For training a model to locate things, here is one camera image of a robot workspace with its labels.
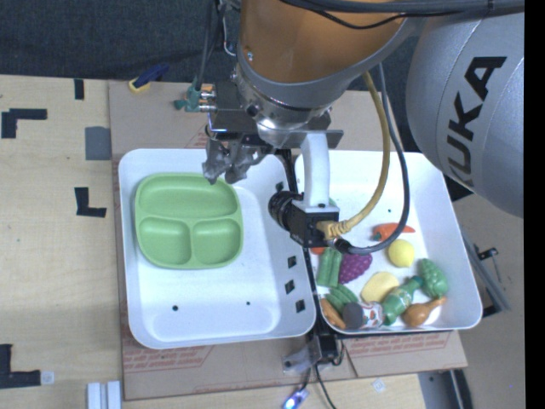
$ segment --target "wooden table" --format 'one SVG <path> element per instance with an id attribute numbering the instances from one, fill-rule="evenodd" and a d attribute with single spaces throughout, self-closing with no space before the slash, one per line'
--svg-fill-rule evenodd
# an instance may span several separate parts
<path id="1" fill-rule="evenodd" d="M 0 139 L 0 344 L 11 371 L 53 372 L 54 383 L 0 389 L 0 407 L 86 407 L 86 385 L 122 379 L 112 163 L 87 160 L 85 129 L 109 128 L 107 81 L 0 76 L 0 111 L 47 109 Z M 78 216 L 76 187 L 106 215 Z M 418 376 L 327 383 L 337 407 L 423 409 Z M 328 407 L 317 384 L 304 407 Z M 124 402 L 136 408 L 280 407 L 294 387 Z"/>

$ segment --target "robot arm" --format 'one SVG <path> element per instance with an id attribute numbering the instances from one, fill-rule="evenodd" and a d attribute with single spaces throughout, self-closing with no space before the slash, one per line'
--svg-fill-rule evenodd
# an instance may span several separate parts
<path id="1" fill-rule="evenodd" d="M 201 91 L 198 86 L 188 93 L 199 101 L 206 98 L 199 108 L 209 114 L 212 137 L 204 175 L 213 183 L 225 173 L 226 180 L 234 183 L 244 179 L 248 169 L 267 154 L 302 148 L 307 168 L 304 198 L 279 191 L 269 209 L 301 245 L 323 245 L 330 238 L 317 226 L 338 221 L 338 209 L 329 204 L 328 150 L 336 147 L 342 131 L 329 129 L 331 105 L 355 78 L 384 60 L 409 35 L 418 33 L 425 20 L 444 20 L 443 29 L 435 36 L 445 40 L 450 32 L 456 32 L 456 26 L 474 26 L 488 19 L 501 19 L 500 24 L 504 20 L 520 23 L 522 16 L 524 24 L 524 6 L 525 0 L 241 0 L 238 64 L 232 79 L 216 84 L 211 91 Z M 459 43 L 456 49 L 447 48 L 450 53 L 444 46 L 432 50 L 434 57 L 427 50 L 428 59 L 423 58 L 427 66 L 416 65 L 410 85 L 440 89 L 444 81 L 434 78 L 436 74 L 429 66 L 444 56 L 456 62 L 467 42 Z M 524 62 L 524 51 L 519 52 L 523 42 L 524 32 L 522 38 L 513 41 L 513 49 L 503 53 L 522 55 Z M 487 68 L 484 76 L 475 71 L 473 78 L 480 80 L 484 88 L 491 79 Z M 418 94 L 408 100 L 408 112 L 417 116 L 412 120 L 410 116 L 411 131 L 418 135 L 420 128 L 438 126 L 441 117 L 437 109 L 441 106 L 428 108 L 424 114 L 429 116 L 419 119 L 414 99 L 418 104 L 422 103 L 420 99 L 432 101 L 428 96 L 435 93 L 410 89 Z M 469 123 L 470 119 L 464 117 L 457 121 L 458 128 Z M 456 120 L 451 121 L 455 124 L 450 126 L 456 126 Z M 437 140 L 428 147 L 430 137 L 425 133 L 419 146 L 432 158 L 445 142 Z M 451 154 L 446 166 L 434 163 L 448 176 L 454 170 L 466 186 L 474 185 L 474 181 L 461 177 L 467 167 L 452 168 L 452 162 L 464 165 L 456 155 L 460 153 Z M 467 157 L 463 149 L 462 156 Z M 313 226 L 310 231 L 304 227 L 309 224 Z"/>

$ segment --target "white tray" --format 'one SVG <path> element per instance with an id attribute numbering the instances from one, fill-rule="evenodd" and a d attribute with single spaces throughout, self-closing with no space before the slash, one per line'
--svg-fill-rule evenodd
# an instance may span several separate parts
<path id="1" fill-rule="evenodd" d="M 275 186 L 287 181 L 267 156 L 234 185 L 243 214 L 244 246 L 223 268 L 160 268 L 143 256 L 134 227 L 134 196 L 154 173 L 201 172 L 205 151 L 139 149 L 123 156 L 119 188 L 129 327 L 152 349 L 296 337 L 316 320 L 301 247 L 268 215 Z"/>
<path id="2" fill-rule="evenodd" d="M 417 262 L 426 257 L 444 271 L 450 289 L 447 302 L 436 308 L 425 325 L 408 327 L 401 319 L 390 326 L 383 325 L 365 331 L 339 331 L 346 334 L 380 334 L 389 332 L 447 331 L 467 329 L 477 325 L 482 315 L 482 304 L 475 283 L 462 234 L 452 208 L 445 180 L 421 153 L 405 154 L 410 182 L 410 214 L 408 225 L 416 233 L 402 233 L 400 238 L 409 240 L 415 247 Z M 371 230 L 382 222 L 399 220 L 403 207 L 401 169 L 396 153 L 392 152 L 387 185 L 375 209 L 345 236 L 352 245 L 365 247 L 376 244 L 371 241 Z M 339 206 L 340 219 L 348 219 L 359 212 L 375 191 L 382 167 L 382 152 L 330 152 L 330 196 Z M 295 162 L 295 175 L 299 190 L 304 189 L 304 164 L 302 157 Z M 400 282 L 416 274 L 416 264 L 410 268 L 397 268 L 387 259 L 386 251 L 372 254 L 370 268 L 349 287 L 358 297 L 364 284 L 379 271 L 389 271 Z M 313 271 L 318 270 L 318 257 L 311 256 Z M 318 287 L 318 294 L 324 295 L 329 288 Z M 426 302 L 427 297 L 418 290 L 414 302 Z"/>

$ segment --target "green plate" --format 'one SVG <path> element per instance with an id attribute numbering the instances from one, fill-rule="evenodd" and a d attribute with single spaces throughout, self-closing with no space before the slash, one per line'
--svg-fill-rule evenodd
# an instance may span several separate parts
<path id="1" fill-rule="evenodd" d="M 242 250 L 238 195 L 197 173 L 148 176 L 136 190 L 136 238 L 144 256 L 163 268 L 218 268 Z"/>

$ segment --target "green bottle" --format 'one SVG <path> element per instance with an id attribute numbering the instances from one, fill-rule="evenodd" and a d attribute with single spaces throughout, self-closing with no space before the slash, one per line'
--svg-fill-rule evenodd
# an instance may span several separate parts
<path id="1" fill-rule="evenodd" d="M 412 276 L 402 285 L 393 289 L 382 302 L 384 324 L 393 322 L 412 304 L 413 296 L 418 288 L 422 288 L 424 280 L 420 276 Z"/>

